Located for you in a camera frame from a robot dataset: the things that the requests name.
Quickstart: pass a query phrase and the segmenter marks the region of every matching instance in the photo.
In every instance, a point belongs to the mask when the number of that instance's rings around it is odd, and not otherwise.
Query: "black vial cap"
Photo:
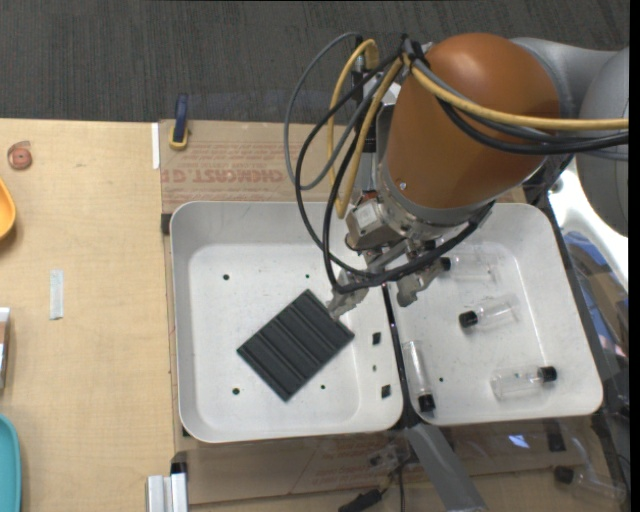
[[[179,473],[187,473],[187,463],[186,462],[172,462],[170,474],[176,475]]]
[[[422,395],[418,397],[418,405],[422,412],[431,412],[436,408],[436,402],[433,399],[433,395]]]
[[[475,311],[465,311],[464,313],[460,313],[458,320],[460,321],[460,325],[466,329],[478,323],[478,315],[476,315]]]
[[[558,378],[558,372],[553,366],[542,366],[540,368],[542,382],[553,382]]]
[[[569,485],[573,482],[573,478],[575,477],[575,471],[567,466],[556,466],[553,470],[553,476],[556,479],[556,482],[561,482],[563,484]]]

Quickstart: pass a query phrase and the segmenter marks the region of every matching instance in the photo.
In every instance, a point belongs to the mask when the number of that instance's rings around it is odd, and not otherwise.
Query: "yellow cable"
[[[356,175],[358,174],[358,167],[360,166],[360,157],[362,156],[362,150],[364,149],[364,143],[367,139],[367,133],[369,132],[369,127],[373,122],[377,112],[378,106],[382,101],[382,97],[385,95],[391,82],[398,74],[398,71],[402,68],[402,60],[399,58],[393,61],[391,68],[389,68],[389,72],[385,75],[380,83],[380,87],[376,91],[373,99],[371,100],[371,106],[367,110],[367,115],[362,122],[362,127],[360,128],[360,135],[358,136],[358,142],[356,143],[356,149],[351,157],[351,168],[348,171],[348,176],[346,186],[345,186],[345,194],[344,198],[340,199],[340,195],[336,197],[336,212],[338,214],[338,218],[343,219],[344,215],[347,211],[347,207],[349,206],[349,198],[351,197],[351,191],[353,190],[353,184],[356,181]]]
[[[544,117],[532,117],[521,116],[515,114],[508,114],[506,112],[500,112],[499,110],[493,110],[490,108],[482,107],[470,101],[467,101],[455,94],[450,93],[446,89],[443,89],[427,75],[425,75],[418,68],[411,65],[411,59],[406,53],[403,53],[402,58],[405,65],[411,70],[411,74],[418,80],[420,85],[437,96],[441,100],[451,103],[454,107],[470,112],[478,116],[484,117],[491,121],[497,121],[499,123],[528,126],[530,128],[538,128],[540,130],[628,130],[629,119],[548,119]]]
[[[376,51],[374,53],[377,56],[377,53],[378,53],[377,46],[376,46],[376,42],[373,39],[367,39],[366,41],[358,45],[355,51],[351,54],[351,57],[349,57],[349,60],[347,60],[346,64],[342,68],[342,72],[340,73],[340,76],[338,77],[338,81],[336,82],[336,86],[333,89],[333,96],[331,97],[331,105],[329,105],[329,109],[332,109],[335,106],[335,104],[338,103],[338,98],[340,97],[340,91],[342,90],[344,81],[349,76],[349,72],[353,68],[353,65],[355,64],[356,59],[360,57],[360,55],[365,50],[367,50],[367,48],[375,48]],[[372,67],[376,67],[378,65],[377,63],[373,63],[373,64],[374,65]],[[331,158],[331,154],[333,153],[333,125],[334,125],[334,116],[331,116],[327,121],[327,160]],[[331,166],[331,168],[329,169],[329,177],[331,178],[331,184],[333,185],[333,182],[336,179],[333,166]]]

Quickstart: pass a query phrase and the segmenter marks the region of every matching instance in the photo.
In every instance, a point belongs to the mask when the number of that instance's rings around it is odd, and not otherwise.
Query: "black cable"
[[[398,468],[398,488],[400,489],[400,512],[405,512],[406,509],[406,500],[404,496],[404,481],[402,478],[402,473],[404,472],[404,463],[400,465]]]
[[[360,34],[358,34],[357,32],[346,32],[346,33],[336,37],[327,46],[325,46],[320,51],[320,53],[318,53],[313,58],[313,60],[309,63],[309,65],[306,67],[306,69],[302,73],[302,76],[298,79],[298,83],[296,84],[296,86],[293,89],[293,93],[291,94],[291,98],[289,98],[289,103],[287,105],[287,110],[286,110],[286,112],[284,114],[284,134],[283,134],[283,139],[284,139],[284,163],[285,163],[285,166],[287,168],[287,174],[289,174],[289,179],[291,180],[292,183],[295,181],[295,179],[294,179],[294,176],[293,176],[293,174],[294,174],[293,173],[293,169],[291,167],[291,155],[290,155],[290,150],[289,150],[289,126],[291,124],[291,114],[293,112],[293,107],[294,107],[294,104],[296,102],[296,98],[298,97],[298,94],[300,93],[300,90],[302,89],[302,86],[304,85],[304,82],[306,81],[307,77],[309,76],[309,73],[311,73],[311,70],[316,66],[316,64],[318,64],[318,62],[320,62],[320,59],[322,59],[327,54],[327,52],[329,52],[332,48],[334,48],[336,45],[338,45],[341,41],[344,41],[345,39],[348,39],[349,37],[352,37],[352,36],[355,36],[356,40],[362,39],[362,36]]]
[[[487,119],[486,117],[482,117],[477,114],[472,114],[471,112],[465,112],[465,115],[470,117],[474,121],[477,121],[478,123],[481,123],[489,128],[493,128],[494,130],[505,133],[507,135],[513,135],[514,137],[518,137],[520,139],[528,140],[531,142],[543,142],[543,143],[546,142],[549,144],[562,144],[562,143],[573,143],[573,142],[596,142],[596,141],[602,140],[602,137],[552,135],[550,133],[545,133],[539,130],[534,130],[532,128],[527,128],[526,126],[516,126],[512,124],[499,123],[497,121]]]
[[[628,132],[607,135],[594,140],[587,139],[570,143],[518,144],[513,142],[505,142],[490,137],[477,130],[469,123],[467,123],[450,103],[447,103],[440,98],[436,99],[438,100],[438,103],[447,114],[449,119],[451,119],[451,121],[469,137],[476,140],[477,142],[480,142],[481,144],[484,144],[485,146],[489,146],[493,149],[497,149],[499,151],[504,151],[507,153],[516,153],[521,155],[562,155],[566,153],[581,153],[585,151],[593,151],[629,143]]]
[[[362,512],[363,510],[366,510],[382,501],[383,494],[384,491],[380,491],[378,489],[371,489],[364,494],[358,494],[355,499],[342,505],[338,509],[338,512]]]
[[[629,468],[631,468],[631,461],[629,459],[627,459],[624,455],[622,455],[621,453],[618,454],[618,458],[624,462],[627,463],[627,465],[629,466]]]
[[[318,235],[316,235],[313,229],[313,226],[309,221],[309,217],[307,216],[307,212],[304,208],[304,201],[302,200],[302,190],[300,187],[300,180],[302,176],[302,164],[304,162],[304,157],[307,153],[307,150],[309,149],[309,146],[313,142],[313,139],[318,134],[318,132],[322,129],[322,127],[327,123],[327,121],[331,118],[331,116],[333,116],[338,110],[340,110],[340,108],[342,108],[342,106],[344,106],[347,103],[347,101],[349,101],[349,99],[351,99],[351,97],[358,90],[362,89],[366,83],[372,80],[378,72],[382,71],[389,64],[391,64],[398,57],[399,53],[400,51],[398,50],[398,52],[395,55],[391,55],[390,57],[383,60],[374,70],[371,71],[371,73],[369,73],[365,78],[363,78],[360,82],[358,82],[358,84],[355,87],[353,87],[350,91],[345,93],[338,100],[335,106],[331,108],[325,114],[325,116],[314,126],[314,128],[311,130],[311,132],[305,139],[304,143],[302,144],[302,148],[300,149],[300,154],[298,155],[298,162],[296,163],[295,184],[294,184],[295,194],[296,194],[296,203],[298,204],[298,210],[300,211],[300,216],[302,218],[302,222],[305,225],[305,228],[307,229],[309,235],[311,236],[311,239],[315,242],[315,244],[320,249],[323,249],[323,244],[320,241],[320,238],[318,238]],[[359,275],[359,276],[372,275],[370,272],[358,270],[356,268],[353,268],[347,265],[346,263],[344,263],[343,261],[335,257],[333,254],[330,254],[329,257],[331,258],[331,261],[333,261],[334,263],[336,263],[338,266],[345,269],[346,271],[351,272],[352,274]]]
[[[336,176],[336,181],[333,184],[333,188],[332,188],[332,192],[334,189],[338,189],[340,187],[340,176]],[[401,265],[399,267],[396,267],[392,270],[386,271],[386,272],[381,272],[378,274],[373,274],[373,277],[368,278],[367,280],[363,280],[360,282],[355,282],[355,283],[351,283],[348,285],[340,285],[335,277],[335,274],[333,272],[333,268],[331,267],[331,265],[328,263],[328,261],[325,259],[325,269],[327,271],[327,277],[329,278],[329,281],[331,282],[334,291],[341,293],[341,294],[346,294],[346,293],[351,293],[354,292],[356,290],[361,290],[363,288],[373,288],[376,286],[381,286],[382,284],[386,283],[387,281],[398,281],[399,279],[402,279],[403,277],[412,274],[413,272],[416,272],[418,270],[422,270],[426,267],[428,267],[429,265],[433,264],[438,258],[440,258],[443,254],[445,254],[446,252],[450,251],[451,249],[453,249],[456,245],[458,245],[460,242],[462,242],[463,240],[465,240],[469,235],[471,235],[480,225],[480,223],[484,220],[484,218],[489,214],[489,212],[491,211],[491,207],[493,206],[493,204],[495,203],[495,201],[491,201],[490,203],[486,204],[485,206],[483,206],[480,210],[478,210],[468,221],[467,226],[460,232],[458,233],[456,236],[454,236],[453,238],[447,240],[446,242],[444,242],[442,245],[436,247],[435,249],[433,249],[432,251],[429,251],[428,253],[425,253],[421,256],[419,256],[418,258],[414,259],[413,261],[410,261],[409,263],[405,263],[404,265]],[[329,228],[330,228],[330,224],[331,224],[331,212],[332,212],[333,208],[328,209],[325,213],[325,219],[324,219],[324,223],[323,223],[323,254],[327,254],[329,252]]]
[[[338,173],[336,174],[336,179],[333,182],[333,186],[331,187],[331,192],[329,193],[329,199],[327,200],[327,207],[324,212],[324,220],[322,222],[322,241],[320,242],[320,246],[322,249],[322,256],[324,260],[325,270],[327,272],[327,277],[329,278],[329,282],[332,286],[337,285],[336,276],[333,272],[333,267],[331,266],[331,251],[329,250],[329,229],[331,224],[331,213],[333,212],[333,205],[336,202],[336,197],[338,197],[338,190],[340,188],[340,183],[342,183],[342,178],[349,167],[349,162],[351,161],[351,157],[356,149],[356,145],[358,143],[358,136],[360,133],[360,129],[356,130],[353,140],[351,141],[351,145],[347,150],[347,154],[345,158],[342,160],[342,164],[340,164],[340,168],[338,169]]]

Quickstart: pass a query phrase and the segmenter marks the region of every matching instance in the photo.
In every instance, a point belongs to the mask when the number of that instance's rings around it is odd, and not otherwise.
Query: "white tray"
[[[318,232],[324,208],[307,206]],[[362,266],[345,234],[336,221],[332,250]],[[185,204],[171,220],[171,247],[178,403],[193,437],[224,443],[371,432],[398,421],[402,397],[380,290],[341,317],[355,339],[286,403],[236,353],[305,289],[331,298],[322,253],[294,203]],[[383,398],[386,385],[391,395]]]
[[[456,279],[452,271],[417,302],[394,308],[401,341],[418,341],[433,386],[436,409],[422,417],[444,426],[594,412],[602,384],[545,215],[529,205],[496,204],[465,245],[497,258],[493,278]],[[461,312],[509,293],[519,299],[517,320],[486,331],[460,327]],[[530,363],[555,366],[557,381],[536,394],[497,400],[491,372]]]

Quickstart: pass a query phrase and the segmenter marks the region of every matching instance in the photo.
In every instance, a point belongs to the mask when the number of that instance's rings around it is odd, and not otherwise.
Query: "clear plastic vial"
[[[493,327],[518,319],[519,301],[515,295],[487,299],[476,307],[460,313],[458,320],[463,329],[478,326]]]
[[[431,412],[436,408],[433,390],[427,377],[422,354],[415,341],[407,341],[402,345],[402,359],[409,383],[409,391],[418,400],[422,412]]]
[[[621,504],[627,498],[627,489],[610,477],[587,471],[586,468],[557,466],[553,475],[559,485],[566,486],[573,496],[589,501],[608,501]]]
[[[445,262],[455,279],[496,279],[498,257],[478,246],[465,247],[449,254]]]
[[[512,395],[542,391],[543,384],[553,382],[558,373],[553,366],[520,366],[496,370],[490,383],[498,400]]]

